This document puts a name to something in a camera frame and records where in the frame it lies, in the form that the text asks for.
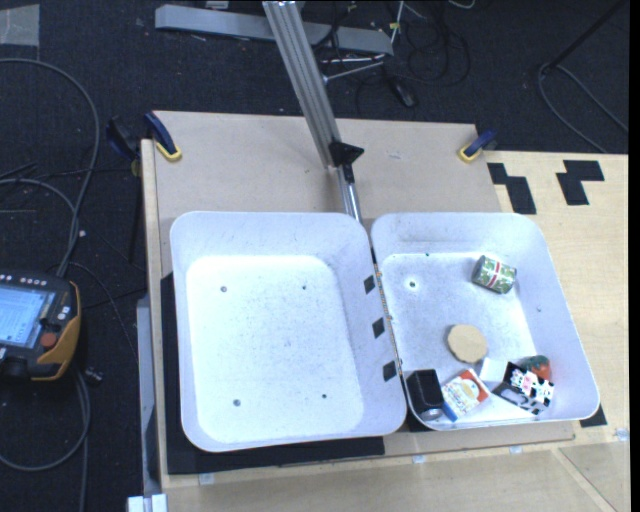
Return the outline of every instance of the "dark floor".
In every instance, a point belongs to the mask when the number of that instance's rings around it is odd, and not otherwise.
[[[33,3],[0,0],[0,11]],[[44,0],[39,47],[0,44],[0,60],[39,59],[64,70],[95,102],[101,131],[117,114],[143,135],[142,115],[152,109],[300,115],[274,44],[156,31],[154,12],[165,3]],[[303,17],[331,23],[332,4],[307,2]],[[347,2],[335,4],[339,15],[345,11]],[[398,4],[357,2],[344,23],[387,30]],[[504,150],[596,153],[599,146],[628,153],[628,134],[566,74],[553,71],[545,78],[547,96],[596,145],[560,122],[537,88],[540,65],[614,4],[476,0],[472,8],[462,9],[449,2],[408,2],[427,19],[404,11],[395,57],[385,67],[389,74],[406,77],[418,106],[402,106],[381,84],[378,70],[329,84],[336,117],[474,123],[478,131],[497,130],[497,149]],[[562,62],[626,125],[629,4]],[[0,42],[6,28],[0,26]],[[334,54],[320,51],[323,55]],[[326,71],[343,69],[336,64]],[[34,161],[38,166],[29,177],[40,176],[75,198],[85,174],[69,171],[89,165],[92,123],[91,111],[68,80],[32,65],[0,64],[0,175]],[[86,236],[79,240],[73,254],[77,265],[70,266],[68,277],[79,285],[85,306],[87,336],[80,362],[104,374],[102,384],[90,389],[87,510],[111,512],[124,510],[127,497],[141,493],[135,308],[146,277],[143,233],[135,231],[139,181],[104,140],[99,149],[100,172],[94,174],[80,216]],[[66,174],[41,177],[50,173]],[[0,267],[54,268],[64,252],[69,221],[67,207],[42,187],[0,187]],[[68,376],[54,384],[0,385],[0,405],[0,453],[16,462],[53,460],[81,431]],[[76,510],[81,459],[78,452],[66,464],[36,474],[0,465],[0,510]]]

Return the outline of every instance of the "black cable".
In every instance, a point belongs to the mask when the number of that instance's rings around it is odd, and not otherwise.
[[[138,272],[147,273],[147,270],[140,265],[136,265],[132,261],[130,261],[129,256],[123,253],[120,249],[118,249],[112,242],[110,242],[104,235],[100,233],[87,219],[84,219],[84,222],[89,225],[91,228],[91,232],[95,233],[100,240],[102,240],[113,252],[115,252],[118,256],[120,256],[123,260],[125,260],[132,268],[136,269]]]
[[[26,65],[31,65],[31,66],[36,66],[36,67],[41,67],[44,69],[47,69],[49,71],[53,71],[54,73],[57,73],[58,75],[60,75],[61,77],[65,78],[67,81],[69,81],[79,92],[80,94],[84,97],[84,99],[86,100],[87,104],[89,105],[89,108],[91,110],[92,116],[93,116],[93,121],[95,124],[95,136],[94,136],[94,144],[93,144],[93,151],[91,154],[91,158],[89,161],[89,171],[87,172],[87,175],[85,176],[84,181],[82,182],[82,185],[80,187],[80,192],[78,193],[78,196],[76,198],[76,203],[75,205],[72,204],[69,199],[62,194],[60,191],[58,191],[57,189],[55,189],[55,187],[51,187],[50,185],[47,185],[46,183],[42,183],[42,182],[38,182],[35,180],[26,180],[26,182],[32,182],[32,184],[41,186],[41,187],[45,187],[47,189],[49,189],[50,191],[54,192],[55,194],[57,194],[59,197],[61,197],[62,199],[64,199],[64,201],[70,206],[71,210],[72,210],[72,216],[71,216],[71,225],[69,227],[69,238],[68,238],[68,243],[67,243],[67,251],[64,254],[64,257],[62,258],[62,261],[60,263],[60,266],[58,267],[58,270],[56,271],[56,276],[58,277],[63,277],[66,272],[67,272],[67,268],[69,265],[69,261],[71,259],[71,255],[73,254],[73,251],[76,247],[76,243],[78,240],[78,234],[79,234],[79,213],[80,213],[80,208],[82,207],[82,202],[84,199],[84,196],[86,195],[87,189],[89,187],[89,183],[91,182],[91,178],[93,176],[93,169],[95,169],[96,167],[96,163],[98,161],[98,151],[100,148],[100,119],[98,117],[98,111],[96,109],[96,106],[93,102],[93,100],[91,99],[91,97],[89,96],[89,94],[87,93],[87,91],[84,89],[84,87],[82,87],[82,85],[75,79],[73,78],[71,75],[69,75],[67,72],[63,71],[62,69],[60,69],[57,66],[54,66],[52,64],[47,64],[44,62],[40,62],[38,60],[33,60],[33,59],[22,59],[22,58],[7,58],[7,59],[0,59],[0,64],[26,64]],[[84,511],[84,507],[86,504],[86,483],[87,483],[87,471],[88,471],[88,431],[89,431],[89,425],[91,422],[91,406],[90,406],[90,401],[89,401],[89,393],[87,391],[87,387],[86,384],[84,382],[84,380],[82,379],[79,370],[75,367],[75,365],[73,365],[74,368],[74,377],[76,379],[76,386],[77,386],[77,390],[78,390],[78,396],[80,397],[80,404],[81,404],[81,409],[82,409],[82,416],[83,416],[83,420],[85,423],[85,428],[83,430],[83,434],[80,437],[80,439],[78,440],[78,442],[72,447],[72,449],[67,453],[67,455],[61,457],[60,459],[58,459],[57,461],[54,461],[53,463],[47,464],[47,465],[41,465],[41,466],[35,466],[35,467],[28,467],[28,466],[21,466],[19,464],[13,464],[11,463],[11,461],[8,461],[4,458],[0,458],[0,461],[3,462],[5,465],[8,465],[9,467],[12,467],[13,469],[17,469],[20,471],[45,471],[47,469],[52,469],[54,467],[59,466],[60,464],[64,463],[66,460],[68,460],[75,452],[76,450],[80,447],[81,444],[84,444],[84,449],[83,449],[83,464],[82,464],[82,481],[81,481],[81,488],[80,488],[80,511],[83,512]]]
[[[327,34],[323,37],[323,39],[321,41],[322,44],[320,44],[320,42],[319,42],[319,43],[317,43],[316,45],[314,45],[312,47],[313,51],[316,54],[317,60],[321,61],[323,59],[320,56],[318,56],[318,50],[320,50],[320,49],[328,50],[332,54],[332,57],[328,59],[329,61],[331,61],[333,59],[336,59],[337,61],[339,61],[342,71],[355,71],[355,70],[358,69],[357,67],[351,68],[351,67],[346,65],[345,57],[342,55],[342,52],[340,50],[340,40],[339,40],[339,34],[338,34],[338,29],[340,28],[342,23],[344,23],[344,21],[349,17],[349,14],[350,14],[351,11],[349,9],[347,9],[347,11],[344,12],[342,14],[342,16],[340,16],[339,13],[338,13],[337,2],[332,2],[332,8],[333,8],[333,18],[332,18],[332,22],[331,22],[331,28],[329,29]],[[372,56],[372,57],[369,57],[368,59],[371,62],[375,62],[375,61],[383,60],[385,57],[386,57],[386,55],[382,56],[382,57],[381,56]],[[324,66],[319,64],[319,67],[321,68],[321,72],[325,76],[328,75],[327,68],[328,68],[329,64],[330,64],[330,62],[326,62],[324,64]],[[356,76],[355,73],[354,74],[350,74],[350,75],[345,75],[344,78],[347,78],[348,80],[355,81],[358,84],[362,83],[362,80],[358,76]]]
[[[89,434],[89,427],[91,426],[91,403],[89,401],[89,390],[87,389],[87,384],[84,381],[82,374],[80,373],[80,370],[75,364],[71,365],[71,374],[73,375],[73,378],[74,378],[76,393],[78,395],[78,401],[80,402],[80,409],[82,413],[82,432],[78,437],[78,439],[76,440],[76,442],[60,458],[52,462],[38,464],[35,466],[27,466],[24,464],[19,464],[17,462],[10,461],[3,455],[0,455],[0,462],[2,462],[5,466],[10,467],[11,469],[15,469],[16,471],[22,471],[26,473],[37,473],[40,471],[48,471],[68,461],[76,453],[76,451],[78,451],[78,448],[80,448],[80,446],[86,441],[87,436]]]
[[[12,174],[17,174],[27,169],[35,168],[37,165],[38,164],[36,164],[35,162],[29,162],[28,164],[21,165],[19,167],[16,167],[15,169],[11,169],[10,171],[0,174],[0,180],[9,177]]]
[[[24,172],[24,174],[23,174],[22,176],[20,176],[20,177],[21,177],[21,178],[31,178],[31,176],[30,176],[30,175],[31,175],[31,174],[32,174],[32,173],[33,173],[37,168],[38,168],[37,166],[33,166],[33,167],[27,167],[26,169],[23,169],[23,170],[26,170],[26,172]],[[16,173],[15,173],[15,172],[13,172],[13,171],[11,171],[11,172],[7,172],[7,173],[3,174],[3,176],[5,176],[5,175],[6,175],[6,176],[10,176],[11,174],[16,174]],[[4,197],[0,197],[0,201],[3,201],[7,196],[9,196],[9,195],[11,194],[11,192],[13,192],[13,189],[11,189],[11,188],[10,188],[9,190],[7,190],[7,191],[4,193]],[[21,203],[18,207],[22,207],[22,206],[24,206],[24,204],[25,204],[25,203],[26,203],[26,200],[25,200],[23,203]]]
[[[358,87],[356,88],[355,94],[354,94],[354,103],[355,103],[355,107],[356,107],[356,115],[359,118],[363,118],[364,115],[362,113],[362,106],[361,106],[361,96],[362,96],[362,92],[366,87],[384,87],[385,91],[389,91],[389,81],[395,77],[395,76],[399,76],[396,74],[388,74],[386,68],[384,67],[384,65],[382,66],[382,72],[380,74],[376,74],[375,72],[371,75],[369,75],[368,77],[366,77],[364,80],[362,80],[362,82],[358,85]],[[415,105],[413,105],[412,107],[407,107],[405,106],[405,109],[410,109],[411,110],[411,119],[410,121],[415,121],[418,115],[418,104],[416,103]]]
[[[622,7],[626,2],[627,0],[618,0],[615,4],[613,4],[609,8],[609,10],[605,12],[600,18],[598,18],[598,20],[596,20],[596,22],[591,27],[589,27],[583,34],[580,35],[580,37],[578,37],[578,39],[576,39],[573,43],[571,43],[569,47],[567,47],[564,51],[562,51],[560,55],[558,55],[555,59],[553,59],[551,62],[546,64],[545,67],[549,70],[559,67],[558,64],[560,64],[560,62],[562,62],[569,55],[571,55],[576,50],[576,48],[578,48],[589,37],[591,37],[591,35],[596,30],[598,30],[602,25],[604,25],[609,20],[609,18],[611,18],[616,13],[616,11],[620,9],[620,7]]]
[[[127,338],[127,341],[129,342],[129,347],[131,347],[131,351],[133,352],[133,358],[136,362],[136,364],[138,363],[138,354],[136,352],[135,347],[133,346],[133,341],[131,340],[131,336],[129,336],[129,332],[127,331],[127,327],[124,325],[124,321],[122,320],[122,316],[120,315],[120,310],[118,309],[118,306],[116,305],[116,302],[113,298],[113,296],[111,295],[111,292],[109,291],[109,289],[107,288],[107,286],[100,280],[100,278],[89,268],[85,267],[84,265],[80,264],[80,263],[76,263],[74,261],[69,261],[69,265],[79,268],[81,270],[83,270],[84,272],[86,272],[87,274],[89,274],[96,283],[98,283],[98,285],[100,286],[100,288],[102,288],[102,290],[104,291],[105,295],[107,296],[107,298],[109,299],[109,302],[111,303],[111,307],[113,308],[114,313],[116,314],[116,318],[118,319],[118,323],[120,324],[120,327],[122,328],[122,332],[124,333],[125,338]]]
[[[584,133],[582,133],[580,130],[578,130],[575,126],[573,126],[569,121],[567,121],[567,119],[565,117],[563,117],[560,112],[558,112],[558,110],[552,105],[551,101],[549,101],[549,98],[547,97],[547,94],[544,90],[544,87],[542,86],[542,82],[544,81],[544,79],[546,77],[549,76],[549,71],[551,68],[549,68],[549,64],[543,64],[542,66],[540,66],[540,68],[538,69],[538,90],[540,91],[540,94],[542,96],[542,99],[544,100],[544,102],[546,103],[546,105],[549,107],[549,109],[551,110],[551,112],[562,122],[564,123],[565,126],[567,126],[567,128],[569,128],[572,132],[574,132],[576,135],[578,135],[579,137],[581,137],[583,140],[585,140],[586,142],[588,142],[589,144],[591,144],[594,148],[596,148],[598,151],[600,151],[601,153],[608,153],[608,151],[602,147],[600,144],[598,144],[597,142],[595,142],[594,140],[590,139],[589,137],[587,137]],[[618,119],[618,117],[616,117],[613,112],[611,112],[609,109],[607,109],[592,93],[589,89],[587,89],[587,87],[573,74],[571,73],[568,69],[564,68],[563,66],[560,66],[558,64],[556,64],[556,66],[553,69],[557,69],[558,71],[564,73],[566,76],[568,76],[571,80],[573,80],[576,85],[578,85],[578,87],[580,87],[586,94],[587,96],[589,96],[589,98],[591,98],[591,100],[593,100],[593,102],[598,105],[598,107],[600,107],[600,109],[612,120],[614,121],[620,128],[622,128],[622,130],[625,133],[629,133],[629,128],[620,120]]]
[[[90,171],[93,171],[94,176],[97,174],[105,174],[109,172],[131,172],[131,169],[117,168],[117,167],[102,167],[100,169],[73,169],[71,171],[58,171],[58,172],[49,172],[45,174],[39,174],[34,176],[34,179],[40,178],[68,178],[72,176],[78,176],[80,174],[86,174]]]
[[[89,183],[91,182],[91,177],[93,176],[93,169],[95,168],[96,163],[98,161],[98,150],[100,147],[100,119],[98,117],[98,111],[96,109],[96,106],[93,100],[91,99],[87,91],[84,89],[84,87],[82,87],[82,85],[80,85],[80,83],[75,78],[73,78],[66,71],[63,71],[57,66],[40,62],[38,60],[19,59],[19,58],[0,59],[0,64],[28,64],[28,65],[42,67],[50,71],[53,71],[54,73],[57,73],[58,75],[62,76],[63,78],[71,82],[71,84],[82,94],[87,104],[89,105],[89,108],[91,109],[91,113],[93,115],[93,121],[95,123],[95,138],[94,138],[93,152],[89,162],[89,169],[91,170],[85,176],[85,179],[80,187],[80,192],[78,193],[78,197],[76,199],[75,207],[73,210],[73,215],[71,218],[71,227],[69,229],[69,240],[67,244],[67,251],[64,257],[62,258],[60,267],[58,267],[58,270],[56,271],[56,275],[58,277],[63,277],[66,274],[69,260],[71,259],[71,255],[73,254],[73,251],[76,246],[76,242],[78,240],[78,232],[79,232],[78,215],[80,213],[82,201],[87,192],[87,188],[89,187]]]
[[[58,190],[56,187],[49,185],[48,183],[44,183],[43,181],[38,181],[31,178],[9,178],[5,180],[0,180],[0,186],[16,185],[19,183],[26,183],[27,185],[35,185],[38,187],[46,188],[50,192],[53,192],[54,194],[56,194],[60,199],[62,199],[73,212],[74,206],[73,206],[73,203],[71,202],[71,199],[69,199],[66,195],[64,195],[64,193],[60,192],[60,190]]]
[[[115,296],[112,295],[111,299],[106,299],[106,300],[102,300],[100,302],[94,302],[93,304],[88,304],[88,305],[82,306],[82,310],[86,311],[87,309],[97,308],[97,307],[100,307],[100,306],[104,306],[105,304],[112,304],[112,301],[115,302],[117,300],[129,297],[130,295],[133,295],[135,293],[141,293],[141,292],[146,292],[146,291],[147,291],[147,287],[145,286],[144,288],[136,288],[135,290],[131,290],[129,292],[124,292],[124,293],[121,293],[120,295],[115,295]]]
[[[457,32],[454,32],[444,20],[444,12],[446,3],[433,2],[429,4],[431,16],[429,18],[422,18],[416,22],[406,23],[406,39],[409,45],[412,47],[409,57],[407,59],[407,67],[413,74],[415,81],[424,83],[425,85],[439,85],[439,86],[453,86],[464,81],[471,72],[471,56],[469,53],[469,45],[467,41]],[[415,27],[421,27],[421,35],[424,36],[423,27],[425,26],[433,31],[433,36],[427,39],[426,42],[418,43],[412,36],[412,31]],[[447,83],[440,82],[445,78],[451,69],[451,50],[460,50],[462,52],[463,59],[463,71],[457,78],[450,80]],[[423,65],[428,70],[428,57],[434,57],[442,55],[442,64],[435,73],[431,76],[425,76],[423,72],[420,72],[417,68],[416,61],[418,57],[423,58]]]

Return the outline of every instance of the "gray metal beam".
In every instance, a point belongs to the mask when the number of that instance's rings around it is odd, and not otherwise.
[[[276,43],[289,73],[311,135],[325,167],[337,167],[338,185],[344,210],[361,222],[355,183],[344,176],[341,162],[334,162],[329,151],[333,141],[341,142],[323,77],[304,33],[295,2],[262,2]]]
[[[182,30],[203,34],[219,34],[274,41],[273,31],[264,16],[212,11],[181,5],[163,5],[156,9],[155,26],[159,30]],[[304,22],[304,33],[310,44],[319,43],[330,25]],[[384,32],[361,28],[338,28],[340,48],[357,52],[393,55],[391,39]]]

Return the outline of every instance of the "white plastic tray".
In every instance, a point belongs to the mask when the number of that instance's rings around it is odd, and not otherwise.
[[[223,452],[400,427],[406,401],[389,333],[374,329],[384,311],[354,219],[190,212],[170,240],[181,417],[194,445]]]
[[[591,368],[533,221],[509,213],[397,213],[378,218],[371,238],[405,375],[435,369],[444,383],[469,368],[447,347],[447,330],[456,324],[478,327],[491,359],[543,354],[551,361],[554,398],[539,416],[492,395],[455,423],[441,416],[425,425],[450,430],[575,420],[597,410]],[[516,267],[511,291],[501,295],[471,282],[483,254]],[[480,364],[471,367],[480,372]]]

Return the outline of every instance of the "green can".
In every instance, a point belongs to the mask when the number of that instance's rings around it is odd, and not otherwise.
[[[471,280],[497,293],[507,293],[516,282],[517,271],[501,261],[481,256],[473,268]]]

